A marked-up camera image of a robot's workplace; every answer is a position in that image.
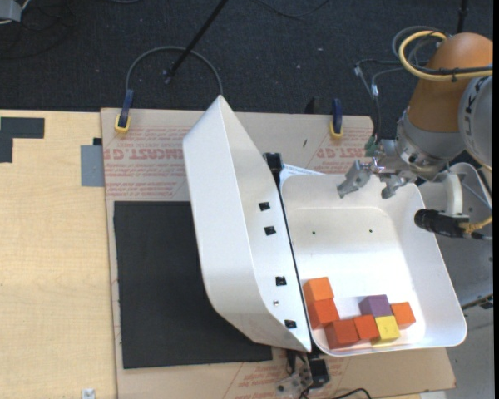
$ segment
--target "block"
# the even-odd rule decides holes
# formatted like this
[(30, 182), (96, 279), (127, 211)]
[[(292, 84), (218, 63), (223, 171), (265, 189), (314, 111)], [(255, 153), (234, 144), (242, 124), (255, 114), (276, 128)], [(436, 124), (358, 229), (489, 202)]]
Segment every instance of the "block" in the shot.
[(367, 296), (359, 304), (360, 313), (362, 315), (392, 316), (392, 308), (386, 294)]
[(334, 298), (333, 289), (327, 277), (309, 279), (303, 286), (303, 294), (307, 306), (318, 300)]
[(325, 337), (330, 349), (352, 346), (360, 340), (353, 319), (339, 319), (325, 326)]
[(393, 342), (401, 337), (399, 332), (398, 322), (396, 317), (392, 316), (379, 316), (375, 318), (377, 329), (379, 330), (379, 339), (372, 341), (372, 344), (380, 342)]
[(353, 322), (357, 328), (358, 338), (361, 340), (372, 341), (379, 338), (379, 330), (373, 315), (356, 316), (353, 318)]
[(307, 307), (307, 312), (309, 313), (310, 327), (312, 329), (321, 328), (332, 321), (340, 319), (333, 298), (312, 302)]
[(409, 302), (390, 303), (390, 308), (398, 322), (399, 329), (408, 328), (416, 322), (416, 317)]

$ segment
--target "toy block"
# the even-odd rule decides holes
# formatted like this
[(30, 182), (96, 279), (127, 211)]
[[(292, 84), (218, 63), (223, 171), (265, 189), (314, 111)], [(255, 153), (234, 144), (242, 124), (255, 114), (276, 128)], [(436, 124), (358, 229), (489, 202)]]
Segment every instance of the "toy block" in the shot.
[(375, 317), (373, 315), (361, 315), (353, 318), (357, 328), (358, 338), (361, 340), (377, 340), (380, 336)]
[(360, 313), (362, 315), (392, 316), (392, 308), (386, 294), (367, 296), (359, 304)]
[(372, 344), (392, 342), (401, 337), (396, 317), (393, 315), (376, 317), (375, 323), (377, 324), (377, 329), (379, 330), (379, 339), (372, 341)]
[(391, 303), (390, 308), (393, 316), (396, 317), (399, 329), (408, 328), (416, 322), (416, 317), (409, 302)]
[(330, 349), (351, 346), (360, 340), (353, 319), (339, 319), (327, 324), (325, 337)]
[(318, 300), (312, 302), (307, 307), (309, 314), (310, 327), (312, 329), (321, 328), (322, 326), (340, 319), (338, 310), (332, 298)]
[(303, 286), (303, 293), (307, 306), (318, 300), (334, 298), (333, 289), (327, 277), (309, 279)]

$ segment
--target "wooden surface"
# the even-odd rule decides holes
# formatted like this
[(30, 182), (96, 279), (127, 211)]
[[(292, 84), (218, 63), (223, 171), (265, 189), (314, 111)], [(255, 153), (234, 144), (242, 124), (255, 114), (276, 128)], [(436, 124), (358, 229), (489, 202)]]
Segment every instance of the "wooden surface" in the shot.
[(46, 122), (0, 164), (0, 399), (117, 398), (105, 190), (81, 185), (100, 114), (1, 116)]

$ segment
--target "purple block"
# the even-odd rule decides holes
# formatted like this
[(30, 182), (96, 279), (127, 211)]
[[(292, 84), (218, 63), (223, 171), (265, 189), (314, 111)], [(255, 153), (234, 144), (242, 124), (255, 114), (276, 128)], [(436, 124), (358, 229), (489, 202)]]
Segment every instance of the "purple block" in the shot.
[(392, 316), (392, 308), (386, 294), (379, 294), (375, 296), (367, 296), (358, 306), (362, 315), (377, 316)]

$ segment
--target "blue clamp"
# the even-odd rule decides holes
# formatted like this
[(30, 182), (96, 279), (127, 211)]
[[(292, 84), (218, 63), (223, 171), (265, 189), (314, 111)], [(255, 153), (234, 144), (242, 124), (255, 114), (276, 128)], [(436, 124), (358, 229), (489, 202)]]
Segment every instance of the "blue clamp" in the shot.
[(131, 103), (133, 102), (133, 90), (128, 89), (126, 91), (126, 97), (124, 98), (124, 105), (122, 106), (122, 112), (119, 116), (116, 116), (115, 120), (115, 130), (120, 133), (125, 133), (130, 129), (131, 116), (129, 115)]
[(333, 99), (333, 119), (329, 123), (329, 134), (334, 139), (342, 137), (342, 103), (338, 98)]

